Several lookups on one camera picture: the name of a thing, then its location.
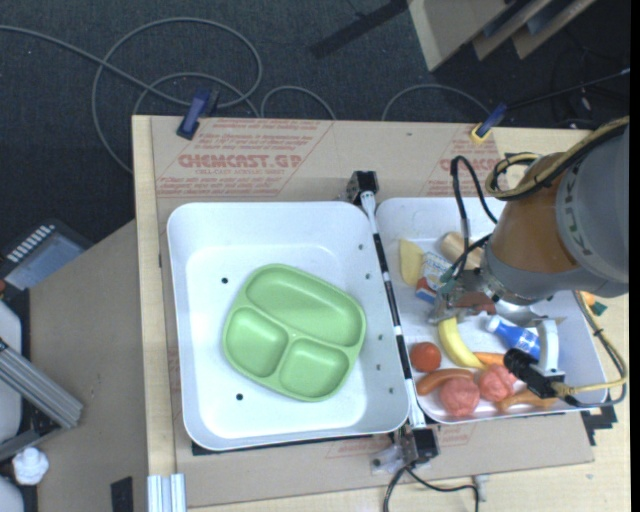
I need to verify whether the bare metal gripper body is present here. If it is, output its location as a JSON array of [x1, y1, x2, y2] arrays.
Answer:
[[446, 271, 567, 327]]

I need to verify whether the red white and blue carton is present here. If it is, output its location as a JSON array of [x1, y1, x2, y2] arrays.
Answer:
[[414, 277, 444, 306]]

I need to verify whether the yellow banana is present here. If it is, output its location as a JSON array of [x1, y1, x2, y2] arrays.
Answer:
[[437, 315, 486, 371]]

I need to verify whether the red tomato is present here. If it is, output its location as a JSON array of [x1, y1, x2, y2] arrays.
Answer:
[[409, 341, 443, 373]]

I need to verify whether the blue and white bottle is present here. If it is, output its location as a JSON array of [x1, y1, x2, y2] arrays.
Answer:
[[485, 314, 544, 361]]

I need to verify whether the yellow cheese slice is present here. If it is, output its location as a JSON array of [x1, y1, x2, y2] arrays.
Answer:
[[398, 238, 427, 288]]

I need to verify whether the tan bread roll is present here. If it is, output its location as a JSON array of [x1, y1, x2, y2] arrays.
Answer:
[[439, 231, 484, 272]]

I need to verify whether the orange sausage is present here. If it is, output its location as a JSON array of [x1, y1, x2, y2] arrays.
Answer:
[[415, 367, 476, 397]]

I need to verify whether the thin black and white rod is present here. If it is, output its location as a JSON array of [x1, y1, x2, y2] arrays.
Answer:
[[360, 191, 427, 429]]

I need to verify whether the pink lumpy toy food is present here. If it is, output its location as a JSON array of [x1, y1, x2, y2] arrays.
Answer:
[[439, 377, 481, 418], [477, 363, 519, 403]]

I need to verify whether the white plastic tray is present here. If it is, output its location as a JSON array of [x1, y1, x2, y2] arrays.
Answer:
[[166, 200, 412, 452], [374, 196, 611, 426]]

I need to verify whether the orange croissant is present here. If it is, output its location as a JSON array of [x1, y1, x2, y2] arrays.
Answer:
[[496, 388, 560, 413]]

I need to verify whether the orange and green toy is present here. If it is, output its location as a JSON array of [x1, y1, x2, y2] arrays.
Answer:
[[581, 291, 610, 317]]

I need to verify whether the green divided plate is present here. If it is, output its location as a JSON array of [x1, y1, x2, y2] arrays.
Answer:
[[221, 262, 368, 404]]

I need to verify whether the brown cardboard board red print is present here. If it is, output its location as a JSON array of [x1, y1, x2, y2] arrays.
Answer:
[[149, 116, 597, 509]]

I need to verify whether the black cylinder on white bracket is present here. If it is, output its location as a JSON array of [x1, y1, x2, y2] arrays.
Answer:
[[503, 319, 568, 399]]

